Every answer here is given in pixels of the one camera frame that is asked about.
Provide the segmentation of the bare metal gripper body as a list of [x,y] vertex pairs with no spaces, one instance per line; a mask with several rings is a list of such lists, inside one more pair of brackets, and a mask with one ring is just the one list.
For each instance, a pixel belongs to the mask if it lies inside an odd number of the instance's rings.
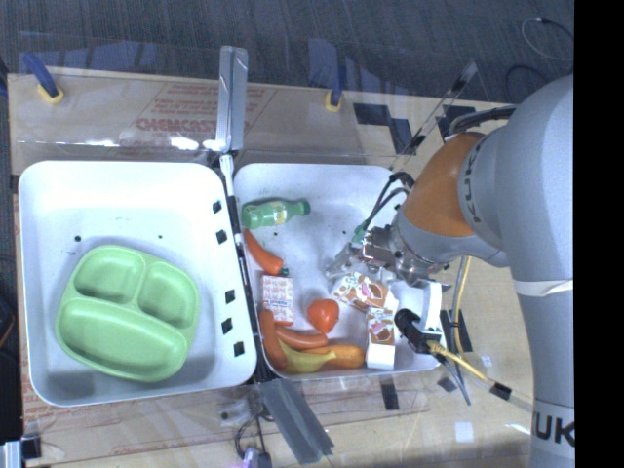
[[365,234],[362,258],[368,266],[390,271],[412,287],[432,281],[448,267],[446,262],[434,262],[415,253],[392,225],[375,226]]

